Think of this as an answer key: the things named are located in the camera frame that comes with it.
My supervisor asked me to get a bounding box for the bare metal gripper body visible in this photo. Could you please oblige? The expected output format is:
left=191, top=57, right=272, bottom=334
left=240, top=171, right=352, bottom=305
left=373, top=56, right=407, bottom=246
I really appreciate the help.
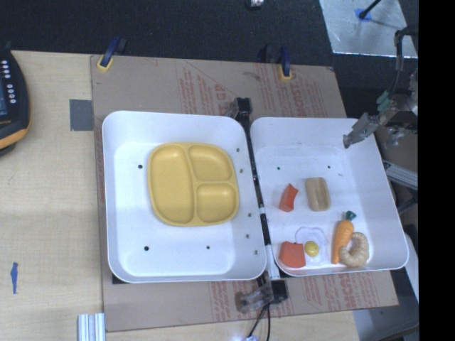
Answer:
left=376, top=92, right=419, bottom=130

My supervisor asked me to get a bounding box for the white plastic tray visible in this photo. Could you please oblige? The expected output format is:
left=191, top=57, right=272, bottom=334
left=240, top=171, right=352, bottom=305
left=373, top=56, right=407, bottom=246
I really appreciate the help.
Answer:
left=102, top=110, right=267, bottom=284
left=250, top=117, right=410, bottom=278

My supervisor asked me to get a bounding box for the tan bread bun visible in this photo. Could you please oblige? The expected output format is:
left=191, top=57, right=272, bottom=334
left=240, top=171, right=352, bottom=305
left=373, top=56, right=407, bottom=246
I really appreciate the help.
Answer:
left=304, top=177, right=332, bottom=212

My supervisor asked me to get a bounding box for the orange wedge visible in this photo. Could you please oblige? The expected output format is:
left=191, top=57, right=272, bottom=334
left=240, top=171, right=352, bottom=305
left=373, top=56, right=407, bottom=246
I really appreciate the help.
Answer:
left=278, top=183, right=299, bottom=213

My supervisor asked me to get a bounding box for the orange carrot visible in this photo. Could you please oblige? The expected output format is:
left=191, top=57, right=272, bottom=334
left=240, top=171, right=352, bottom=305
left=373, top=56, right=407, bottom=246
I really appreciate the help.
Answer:
left=331, top=210, right=358, bottom=265

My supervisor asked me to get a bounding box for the thin black and white rod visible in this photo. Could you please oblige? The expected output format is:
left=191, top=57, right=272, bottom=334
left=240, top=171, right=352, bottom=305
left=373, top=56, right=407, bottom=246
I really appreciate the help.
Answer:
left=240, top=111, right=282, bottom=281

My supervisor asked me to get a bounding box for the beige curled croissant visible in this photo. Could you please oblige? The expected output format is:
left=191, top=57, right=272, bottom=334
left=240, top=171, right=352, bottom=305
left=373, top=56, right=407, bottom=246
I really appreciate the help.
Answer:
left=338, top=232, right=370, bottom=268

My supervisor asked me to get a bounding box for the white fried egg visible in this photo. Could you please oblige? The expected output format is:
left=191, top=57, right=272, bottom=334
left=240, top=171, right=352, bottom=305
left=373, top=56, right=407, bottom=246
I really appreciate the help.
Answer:
left=294, top=226, right=328, bottom=264

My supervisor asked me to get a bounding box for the orange block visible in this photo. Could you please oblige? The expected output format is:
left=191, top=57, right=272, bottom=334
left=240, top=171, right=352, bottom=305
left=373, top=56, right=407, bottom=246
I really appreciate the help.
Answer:
left=278, top=240, right=307, bottom=269

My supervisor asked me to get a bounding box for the yellow divided plate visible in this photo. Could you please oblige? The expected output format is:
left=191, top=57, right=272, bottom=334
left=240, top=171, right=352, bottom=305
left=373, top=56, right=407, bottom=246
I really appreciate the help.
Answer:
left=146, top=141, right=240, bottom=227

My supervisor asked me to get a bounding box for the brown cardboard board red print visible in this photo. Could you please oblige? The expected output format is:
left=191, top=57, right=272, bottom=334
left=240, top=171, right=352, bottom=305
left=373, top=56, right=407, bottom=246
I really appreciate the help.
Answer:
left=90, top=54, right=400, bottom=332

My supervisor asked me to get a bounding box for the black block with thin wires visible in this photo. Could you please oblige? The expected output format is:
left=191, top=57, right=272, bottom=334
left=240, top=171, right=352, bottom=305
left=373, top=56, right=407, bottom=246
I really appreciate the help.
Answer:
left=262, top=278, right=289, bottom=304
left=229, top=97, right=253, bottom=119

